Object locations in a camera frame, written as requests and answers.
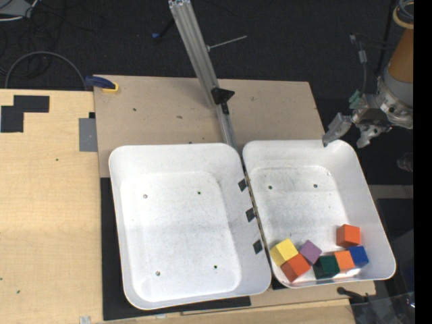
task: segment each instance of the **red-orange cube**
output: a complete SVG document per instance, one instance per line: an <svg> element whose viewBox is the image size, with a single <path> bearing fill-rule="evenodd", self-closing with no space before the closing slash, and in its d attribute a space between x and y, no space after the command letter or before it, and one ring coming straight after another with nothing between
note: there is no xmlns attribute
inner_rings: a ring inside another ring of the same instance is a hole
<svg viewBox="0 0 432 324"><path fill-rule="evenodd" d="M311 266L300 253L296 254L291 259L288 259L281 265L283 273L290 282L293 282L297 277L303 275L310 268Z"/></svg>
<svg viewBox="0 0 432 324"><path fill-rule="evenodd" d="M354 261L352 260L350 251L337 251L334 252L334 255L337 261L337 265L339 266L339 269L342 273L345 273L348 270L356 267L354 265Z"/></svg>
<svg viewBox="0 0 432 324"><path fill-rule="evenodd" d="M360 228L344 224L336 230L336 244L341 247L360 245Z"/></svg>

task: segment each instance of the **dark green cube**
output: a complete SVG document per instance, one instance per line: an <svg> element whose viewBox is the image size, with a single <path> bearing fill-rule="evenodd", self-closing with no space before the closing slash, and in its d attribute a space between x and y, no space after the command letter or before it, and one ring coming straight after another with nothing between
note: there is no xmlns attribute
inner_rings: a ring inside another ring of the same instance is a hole
<svg viewBox="0 0 432 324"><path fill-rule="evenodd" d="M320 256L318 261L313 265L313 271L317 279L332 278L339 272L338 261L334 254L331 256Z"/></svg>

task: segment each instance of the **empty white tray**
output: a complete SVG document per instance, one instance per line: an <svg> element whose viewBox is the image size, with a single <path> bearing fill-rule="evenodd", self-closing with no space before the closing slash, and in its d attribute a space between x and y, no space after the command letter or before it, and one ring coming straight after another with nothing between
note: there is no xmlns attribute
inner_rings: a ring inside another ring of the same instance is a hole
<svg viewBox="0 0 432 324"><path fill-rule="evenodd" d="M283 285L301 288L394 274L392 249L348 143L336 140L324 148L320 140L254 141L244 147L243 158L268 248L290 238L296 248L311 240L323 254L343 250L335 244L336 229L345 223L360 227L368 265L320 280L311 269L290 282L271 261Z"/></svg>
<svg viewBox="0 0 432 324"><path fill-rule="evenodd" d="M261 235L246 215L252 202L232 147L122 146L109 168L131 304L154 309L268 288L270 267L265 250L256 252Z"/></svg>

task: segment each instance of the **blue cube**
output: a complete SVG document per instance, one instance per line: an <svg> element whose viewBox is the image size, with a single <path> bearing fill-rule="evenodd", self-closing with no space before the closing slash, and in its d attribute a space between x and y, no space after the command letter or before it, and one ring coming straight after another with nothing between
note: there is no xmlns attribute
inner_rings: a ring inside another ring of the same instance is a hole
<svg viewBox="0 0 432 324"><path fill-rule="evenodd" d="M348 247L348 250L350 251L352 261L356 267L364 267L367 263L369 263L365 248L363 246Z"/></svg>

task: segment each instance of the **cube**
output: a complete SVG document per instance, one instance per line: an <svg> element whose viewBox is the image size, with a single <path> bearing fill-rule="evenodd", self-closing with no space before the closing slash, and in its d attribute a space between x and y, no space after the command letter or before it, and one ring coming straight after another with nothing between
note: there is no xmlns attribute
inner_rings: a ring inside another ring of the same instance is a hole
<svg viewBox="0 0 432 324"><path fill-rule="evenodd" d="M281 270L290 282L293 282L297 277L303 275L310 269L311 266L308 261L300 253L296 254L291 259L288 259L281 266Z"/></svg>
<svg viewBox="0 0 432 324"><path fill-rule="evenodd" d="M284 264L288 259L294 257L296 254L298 254L298 251L291 239L285 239L284 241L281 241L270 250L270 256L278 267Z"/></svg>
<svg viewBox="0 0 432 324"><path fill-rule="evenodd" d="M332 278L340 272L338 262L334 254L330 256L320 256L313 265L313 271L317 279Z"/></svg>
<svg viewBox="0 0 432 324"><path fill-rule="evenodd" d="M360 228L344 224L336 230L336 244L341 247L360 245Z"/></svg>
<svg viewBox="0 0 432 324"><path fill-rule="evenodd" d="M356 267L364 267L367 263L369 263L369 259L367 258L367 254L363 246L348 247L348 251L350 251L352 261Z"/></svg>
<svg viewBox="0 0 432 324"><path fill-rule="evenodd" d="M334 252L337 265L342 273L345 273L356 266L352 260L351 253L348 250Z"/></svg>
<svg viewBox="0 0 432 324"><path fill-rule="evenodd" d="M298 250L300 254L310 263L315 264L318 260L319 256L323 252L320 248L318 248L313 242L307 240L303 246Z"/></svg>

